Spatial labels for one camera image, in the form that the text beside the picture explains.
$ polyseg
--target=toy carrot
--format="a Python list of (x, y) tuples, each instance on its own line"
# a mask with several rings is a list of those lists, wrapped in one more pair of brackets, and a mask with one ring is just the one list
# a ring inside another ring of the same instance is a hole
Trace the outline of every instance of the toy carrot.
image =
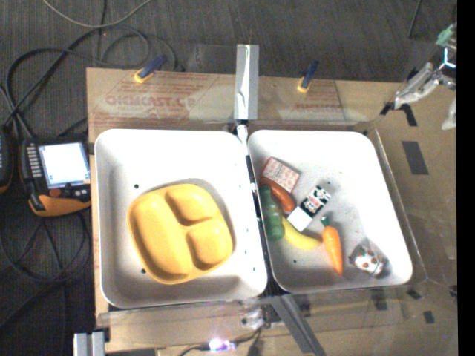
[(324, 240), (325, 249), (332, 260), (333, 268), (339, 275), (343, 274), (343, 255), (341, 253), (340, 235), (336, 228), (330, 227), (327, 217), (321, 218), (321, 223), (325, 226), (321, 236)]

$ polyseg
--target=blue clamp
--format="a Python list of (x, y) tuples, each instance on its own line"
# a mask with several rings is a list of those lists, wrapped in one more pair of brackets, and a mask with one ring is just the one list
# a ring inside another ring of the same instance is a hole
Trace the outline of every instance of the blue clamp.
[(315, 74), (318, 66), (318, 61), (314, 59), (309, 67), (303, 72), (303, 76), (301, 77), (297, 89), (300, 92), (307, 92), (310, 88), (310, 82), (312, 81), (313, 74)]
[(154, 71), (160, 69), (167, 61), (166, 55), (163, 54), (153, 59), (144, 68), (138, 70), (134, 74), (134, 78), (137, 82), (143, 83), (147, 79), (150, 79), (154, 75)]

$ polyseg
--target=yellow banana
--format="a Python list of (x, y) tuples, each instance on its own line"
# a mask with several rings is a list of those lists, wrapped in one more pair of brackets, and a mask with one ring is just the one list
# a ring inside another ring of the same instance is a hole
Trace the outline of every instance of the yellow banana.
[(314, 249), (321, 244), (320, 240), (301, 234), (285, 217), (282, 217), (282, 226), (285, 230), (284, 239), (299, 249)]

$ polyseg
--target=label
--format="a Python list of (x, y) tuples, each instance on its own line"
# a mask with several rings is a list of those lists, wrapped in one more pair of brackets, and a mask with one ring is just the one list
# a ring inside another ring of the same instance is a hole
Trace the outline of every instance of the label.
[(327, 191), (317, 185), (302, 201), (300, 207), (310, 217), (314, 217), (328, 203), (330, 197)]

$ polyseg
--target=metal bracket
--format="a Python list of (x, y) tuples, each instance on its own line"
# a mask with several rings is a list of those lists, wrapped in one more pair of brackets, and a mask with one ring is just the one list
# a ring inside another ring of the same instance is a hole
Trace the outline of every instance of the metal bracket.
[(236, 52), (235, 120), (258, 117), (259, 46), (239, 44)]
[(270, 297), (266, 302), (272, 305), (278, 316), (282, 319), (303, 354), (326, 355), (291, 294)]
[(104, 332), (92, 334), (74, 334), (74, 356), (105, 356)]

